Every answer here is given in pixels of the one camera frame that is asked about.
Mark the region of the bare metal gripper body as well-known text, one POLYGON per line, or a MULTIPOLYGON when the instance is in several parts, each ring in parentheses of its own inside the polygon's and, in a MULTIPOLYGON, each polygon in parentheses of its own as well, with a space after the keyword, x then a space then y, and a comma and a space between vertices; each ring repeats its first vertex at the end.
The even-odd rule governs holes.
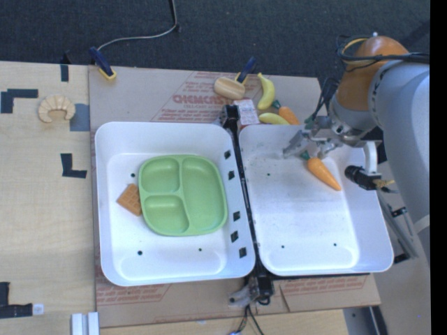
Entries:
POLYGON ((309 139, 320 149, 336 149, 344 145, 362 147, 364 133, 350 127, 331 116, 310 116, 305 120, 305 129, 309 131, 309 139))

